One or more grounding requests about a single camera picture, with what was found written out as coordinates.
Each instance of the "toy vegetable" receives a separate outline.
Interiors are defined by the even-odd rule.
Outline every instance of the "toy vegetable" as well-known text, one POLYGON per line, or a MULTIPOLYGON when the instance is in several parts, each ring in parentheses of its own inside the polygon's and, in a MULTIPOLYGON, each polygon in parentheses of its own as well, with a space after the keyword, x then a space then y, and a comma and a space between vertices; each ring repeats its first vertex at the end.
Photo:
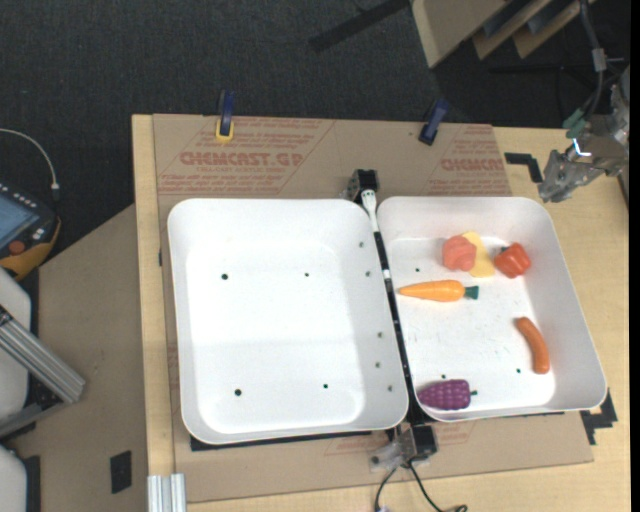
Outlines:
POLYGON ((478 287, 464 287, 455 279, 443 279, 442 281, 427 281, 424 283, 403 286, 398 290, 400 295, 416 297, 418 299, 436 300, 438 302, 455 302, 462 297, 470 299, 478 298, 478 287))
POLYGON ((518 331, 524 336, 533 353, 533 371, 536 373, 548 373, 551 368, 549 351, 542 333, 535 324, 526 316, 516 320, 518 331))
POLYGON ((477 248, 462 235, 449 238, 442 245, 442 263, 449 270, 468 272, 476 262, 477 248))
POLYGON ((510 279, 524 274, 531 266, 529 255, 524 247, 515 243, 499 253, 493 260, 493 264, 510 279))
POLYGON ((471 403, 469 383, 464 379, 436 382, 418 392, 420 403, 445 411, 465 409, 471 403))

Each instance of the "wooden table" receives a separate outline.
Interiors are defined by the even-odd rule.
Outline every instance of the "wooden table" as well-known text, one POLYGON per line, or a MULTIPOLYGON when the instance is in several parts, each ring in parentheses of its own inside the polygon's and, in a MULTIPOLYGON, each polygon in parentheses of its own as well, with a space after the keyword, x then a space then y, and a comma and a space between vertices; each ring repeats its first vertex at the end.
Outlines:
MULTIPOLYGON (((132 129, 148 473, 166 476, 175 472, 175 460, 158 266, 161 240, 152 116, 133 116, 132 129)), ((502 152, 530 153, 541 166, 551 149, 566 146, 561 130, 496 128, 495 134, 502 152)), ((539 201, 525 167, 507 166, 507 173, 514 195, 539 201)), ((628 208, 619 183, 608 178, 600 178, 576 191, 574 198, 546 208, 600 355, 618 422, 612 429, 597 431, 595 462, 590 464, 428 481, 429 493, 443 507, 466 503, 471 511, 630 510, 628 208)), ((189 511, 369 511, 375 492, 374 486, 332 489, 190 504, 189 511)), ((383 501, 392 510, 428 509, 415 483, 390 484, 383 501)))

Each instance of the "orange object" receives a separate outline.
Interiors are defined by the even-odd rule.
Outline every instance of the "orange object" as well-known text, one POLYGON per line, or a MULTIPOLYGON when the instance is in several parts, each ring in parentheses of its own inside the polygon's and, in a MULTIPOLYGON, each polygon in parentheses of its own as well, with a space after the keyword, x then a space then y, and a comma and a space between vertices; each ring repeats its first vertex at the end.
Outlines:
POLYGON ((544 341, 542 333, 526 316, 516 320, 516 327, 527 340, 533 353, 533 371, 541 374, 547 373, 551 368, 551 363, 547 343, 544 341))
POLYGON ((527 251, 519 243, 512 244, 499 253, 493 264, 510 279, 514 279, 524 274, 531 266, 531 260, 527 251))
POLYGON ((455 302, 462 297, 478 298, 478 287, 465 288, 460 281, 443 279, 442 281, 427 281, 424 283, 403 286, 398 290, 400 295, 416 297, 418 299, 436 300, 438 302, 455 302))
POLYGON ((449 238, 442 245, 442 263, 449 270, 468 272, 476 263, 478 249, 462 235, 449 238))

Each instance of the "orange carrot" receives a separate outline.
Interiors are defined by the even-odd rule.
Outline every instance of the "orange carrot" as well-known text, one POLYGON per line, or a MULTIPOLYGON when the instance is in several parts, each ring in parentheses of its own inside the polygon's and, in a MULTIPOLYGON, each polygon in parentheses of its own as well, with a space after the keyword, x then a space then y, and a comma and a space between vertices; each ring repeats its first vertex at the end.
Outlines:
POLYGON ((462 297, 478 298, 478 287, 465 288, 460 281, 444 279, 403 286, 398 290, 400 295, 418 299, 437 300, 439 302, 455 302, 462 297))
POLYGON ((551 368, 551 363, 549 362, 549 350, 542 333, 526 316, 516 320, 516 327, 527 340, 533 353, 533 371, 547 373, 551 368))

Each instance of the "cardboard sheet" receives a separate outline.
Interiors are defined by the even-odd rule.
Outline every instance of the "cardboard sheet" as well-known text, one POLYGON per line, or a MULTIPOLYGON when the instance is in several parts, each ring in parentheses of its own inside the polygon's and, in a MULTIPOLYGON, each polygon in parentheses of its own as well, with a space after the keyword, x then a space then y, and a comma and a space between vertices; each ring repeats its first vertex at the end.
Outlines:
MULTIPOLYGON (((190 502, 379 483, 371 454, 384 432, 193 451, 180 414, 179 368, 166 236, 170 209, 190 197, 338 197, 356 169, 375 169, 378 200, 397 195, 510 195, 488 125, 447 124, 433 146, 422 123, 235 118, 215 139, 214 117, 154 115, 161 260, 176 471, 190 502)), ((579 413, 434 424, 439 452, 425 477, 575 464, 592 460, 579 413)))

